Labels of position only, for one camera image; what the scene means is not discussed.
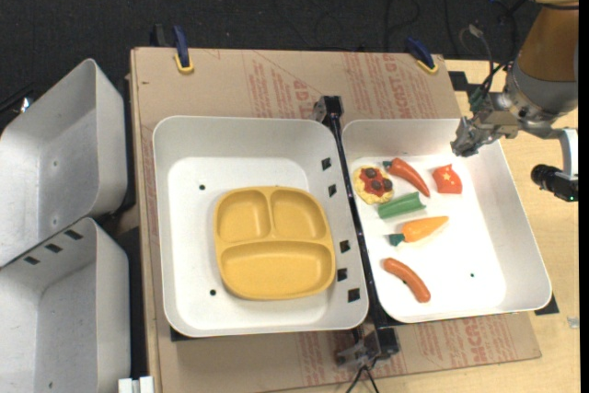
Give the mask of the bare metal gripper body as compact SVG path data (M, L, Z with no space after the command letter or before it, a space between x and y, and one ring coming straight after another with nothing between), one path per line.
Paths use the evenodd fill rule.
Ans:
M533 102L520 92L491 92L484 97L470 98L472 123L485 139L515 138L520 131L542 139L555 138L559 131L553 123L569 112L569 104L549 104L541 99Z

